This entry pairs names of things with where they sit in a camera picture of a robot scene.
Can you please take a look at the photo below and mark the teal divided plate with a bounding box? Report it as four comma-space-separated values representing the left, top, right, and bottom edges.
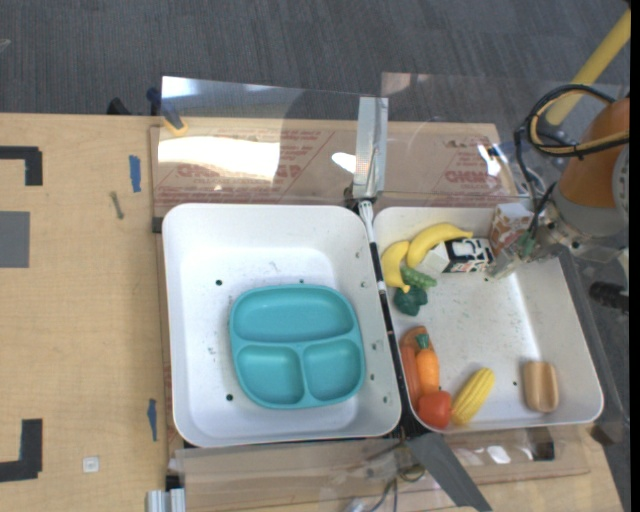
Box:
228, 283, 368, 411

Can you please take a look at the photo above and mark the black and white carton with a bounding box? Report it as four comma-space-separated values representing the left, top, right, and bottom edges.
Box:
423, 237, 496, 275

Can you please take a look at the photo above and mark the thin black and white rod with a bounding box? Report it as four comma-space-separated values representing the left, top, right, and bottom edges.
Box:
356, 199, 417, 432

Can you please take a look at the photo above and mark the white plastic tray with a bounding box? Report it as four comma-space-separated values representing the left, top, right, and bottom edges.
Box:
372, 205, 605, 434
161, 202, 403, 448

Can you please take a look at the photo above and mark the yellow banana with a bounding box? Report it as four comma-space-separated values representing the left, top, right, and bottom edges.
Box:
405, 222, 474, 269
380, 239, 413, 294

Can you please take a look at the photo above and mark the brown and white carton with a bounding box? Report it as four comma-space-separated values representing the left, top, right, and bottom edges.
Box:
488, 201, 536, 258

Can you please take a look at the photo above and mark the green broccoli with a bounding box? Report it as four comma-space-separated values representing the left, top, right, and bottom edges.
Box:
392, 285, 430, 318

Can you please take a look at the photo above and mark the green pea pod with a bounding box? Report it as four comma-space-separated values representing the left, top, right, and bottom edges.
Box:
399, 265, 438, 291

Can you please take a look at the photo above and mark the yellow corn cob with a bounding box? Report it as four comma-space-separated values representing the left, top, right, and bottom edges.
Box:
450, 367, 497, 427

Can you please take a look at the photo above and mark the red tomato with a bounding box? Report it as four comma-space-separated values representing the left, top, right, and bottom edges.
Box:
417, 390, 454, 430

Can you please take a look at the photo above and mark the orange carrot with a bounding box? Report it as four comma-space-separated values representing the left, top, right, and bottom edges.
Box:
415, 332, 442, 397

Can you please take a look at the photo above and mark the tan bread bun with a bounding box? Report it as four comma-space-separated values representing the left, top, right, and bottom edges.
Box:
522, 360, 561, 414

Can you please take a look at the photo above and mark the black cylinder on white bracket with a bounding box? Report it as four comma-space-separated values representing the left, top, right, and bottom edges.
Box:
588, 248, 631, 315

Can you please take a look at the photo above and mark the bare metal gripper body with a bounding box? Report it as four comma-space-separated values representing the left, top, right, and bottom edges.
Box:
514, 215, 584, 265

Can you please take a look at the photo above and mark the brown cardboard board red print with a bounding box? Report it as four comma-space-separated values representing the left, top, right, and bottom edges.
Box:
149, 117, 601, 484

